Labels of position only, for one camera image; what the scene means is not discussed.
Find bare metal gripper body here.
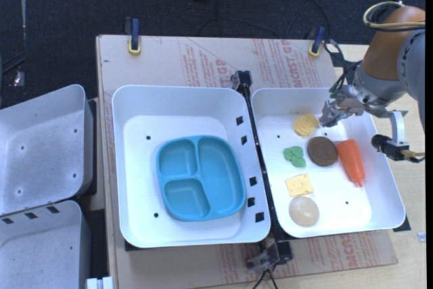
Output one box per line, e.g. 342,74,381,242
330,84,370,117

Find yellow ridged round slice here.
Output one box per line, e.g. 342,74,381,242
293,113,320,137

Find brown round patty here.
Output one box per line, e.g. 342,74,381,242
306,136,339,168

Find orange squeeze bottle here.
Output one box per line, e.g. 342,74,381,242
335,139,366,188

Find green lettuce piece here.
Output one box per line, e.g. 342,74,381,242
283,146,307,169

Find thin black rod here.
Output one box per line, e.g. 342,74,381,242
240,84,283,243

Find yellow cheese slice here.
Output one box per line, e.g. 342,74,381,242
285,173,315,198

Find white plastic tray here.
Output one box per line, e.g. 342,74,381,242
111,84,272,249
250,87,407,239

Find beige round bun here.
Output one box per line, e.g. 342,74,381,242
288,196,321,228

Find brown cardboard board red print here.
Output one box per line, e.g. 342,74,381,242
95,35,399,289

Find blue divided plate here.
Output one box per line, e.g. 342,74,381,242
155,135,247,222

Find black cylinder on white bracket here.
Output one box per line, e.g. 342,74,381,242
371,110,411,161

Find black block with thin wires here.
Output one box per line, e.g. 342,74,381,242
246,239,294,271
231,70,253,91

